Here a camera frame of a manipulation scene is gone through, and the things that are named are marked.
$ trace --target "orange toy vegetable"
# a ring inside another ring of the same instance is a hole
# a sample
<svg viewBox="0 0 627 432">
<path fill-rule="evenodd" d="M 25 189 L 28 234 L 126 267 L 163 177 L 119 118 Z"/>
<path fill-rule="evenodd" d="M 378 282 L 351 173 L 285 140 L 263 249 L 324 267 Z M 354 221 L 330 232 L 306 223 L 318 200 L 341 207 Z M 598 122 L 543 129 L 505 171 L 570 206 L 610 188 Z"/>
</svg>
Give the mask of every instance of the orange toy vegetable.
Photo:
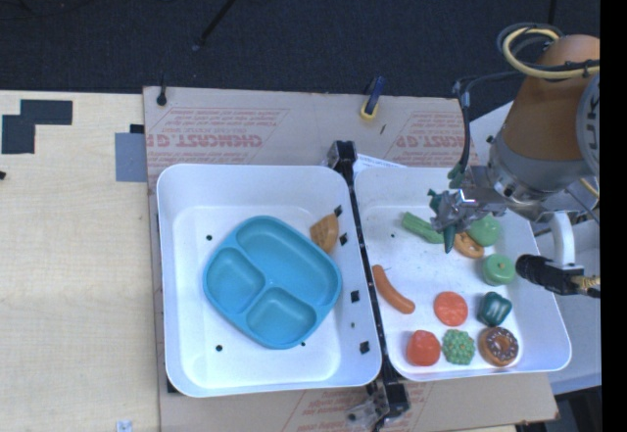
<svg viewBox="0 0 627 432">
<path fill-rule="evenodd" d="M 436 336 L 430 331 L 418 329 L 408 342 L 408 360 L 414 365 L 433 365 L 440 359 L 442 349 Z"/>
<path fill-rule="evenodd" d="M 392 307 L 402 313 L 412 313 L 415 310 L 415 303 L 399 293 L 390 283 L 383 266 L 380 264 L 373 265 L 372 277 L 376 290 Z"/>
<path fill-rule="evenodd" d="M 485 249 L 466 232 L 456 233 L 453 246 L 464 256 L 469 258 L 483 258 Z"/>
<path fill-rule="evenodd" d="M 440 293 L 433 303 L 436 316 L 448 326 L 459 326 L 468 318 L 466 300 L 453 291 Z"/>
</svg>

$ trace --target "toy lime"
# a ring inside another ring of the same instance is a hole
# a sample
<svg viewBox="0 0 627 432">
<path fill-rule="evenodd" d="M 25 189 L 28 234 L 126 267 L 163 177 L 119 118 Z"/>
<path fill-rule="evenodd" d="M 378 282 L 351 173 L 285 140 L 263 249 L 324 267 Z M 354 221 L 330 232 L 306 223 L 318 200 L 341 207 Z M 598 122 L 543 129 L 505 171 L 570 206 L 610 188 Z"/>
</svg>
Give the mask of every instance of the toy lime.
<svg viewBox="0 0 627 432">
<path fill-rule="evenodd" d="M 480 246 L 484 248 L 492 246 L 499 239 L 501 224 L 492 215 L 485 215 L 481 219 L 473 221 L 466 233 Z"/>
<path fill-rule="evenodd" d="M 513 262 L 505 255 L 490 255 L 484 260 L 482 268 L 483 279 L 491 286 L 509 284 L 516 275 Z"/>
</svg>

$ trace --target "sprinkled donut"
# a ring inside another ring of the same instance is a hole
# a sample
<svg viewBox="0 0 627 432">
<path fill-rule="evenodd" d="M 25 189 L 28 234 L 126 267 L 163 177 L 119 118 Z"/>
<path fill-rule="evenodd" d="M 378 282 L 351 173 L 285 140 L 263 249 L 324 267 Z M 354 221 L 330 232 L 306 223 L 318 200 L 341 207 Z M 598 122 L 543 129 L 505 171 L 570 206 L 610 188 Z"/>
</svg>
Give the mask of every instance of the sprinkled donut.
<svg viewBox="0 0 627 432">
<path fill-rule="evenodd" d="M 479 335 L 479 353 L 487 362 L 495 366 L 505 366 L 518 355 L 518 340 L 504 327 L 489 327 Z"/>
</svg>

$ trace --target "yellow cable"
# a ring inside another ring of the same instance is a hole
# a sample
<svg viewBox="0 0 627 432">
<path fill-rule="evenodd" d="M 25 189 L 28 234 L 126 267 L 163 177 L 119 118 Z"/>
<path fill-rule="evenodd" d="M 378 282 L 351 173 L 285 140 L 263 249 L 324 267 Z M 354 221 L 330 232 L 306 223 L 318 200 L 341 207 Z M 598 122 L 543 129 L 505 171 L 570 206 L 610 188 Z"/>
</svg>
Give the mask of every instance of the yellow cable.
<svg viewBox="0 0 627 432">
<path fill-rule="evenodd" d="M 591 194 L 593 194 L 597 198 L 597 200 L 601 198 L 601 194 L 597 190 L 595 190 L 595 187 L 592 186 L 586 178 L 580 177 L 579 182 L 582 185 L 584 185 L 586 190 L 588 190 Z"/>
<path fill-rule="evenodd" d="M 546 35 L 548 38 L 551 38 L 553 41 L 559 39 L 559 35 L 550 29 L 540 29 L 540 28 L 520 28 L 512 33 L 510 33 L 503 42 L 503 53 L 507 62 L 516 68 L 518 71 L 523 72 L 527 75 L 536 76 L 538 78 L 547 78 L 547 79 L 555 79 L 555 78 L 571 78 L 574 76 L 582 76 L 584 74 L 595 74 L 599 72 L 599 66 L 589 67 L 581 70 L 564 70 L 563 72 L 548 72 L 545 70 L 537 70 L 534 68 L 527 67 L 526 65 L 520 63 L 512 54 L 509 49 L 509 45 L 511 41 L 516 38 L 518 35 L 522 33 L 540 33 L 542 35 Z"/>
</svg>

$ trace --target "blue plate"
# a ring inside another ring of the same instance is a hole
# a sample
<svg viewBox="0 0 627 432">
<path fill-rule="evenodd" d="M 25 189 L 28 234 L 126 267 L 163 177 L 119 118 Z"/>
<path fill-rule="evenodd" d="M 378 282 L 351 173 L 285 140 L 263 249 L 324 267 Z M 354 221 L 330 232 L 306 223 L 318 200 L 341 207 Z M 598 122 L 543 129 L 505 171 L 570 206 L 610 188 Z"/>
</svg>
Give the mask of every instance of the blue plate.
<svg viewBox="0 0 627 432">
<path fill-rule="evenodd" d="M 203 273 L 203 290 L 212 305 L 271 349 L 289 349 L 308 338 L 341 288 L 337 264 L 311 239 L 272 216 L 240 223 Z"/>
</svg>

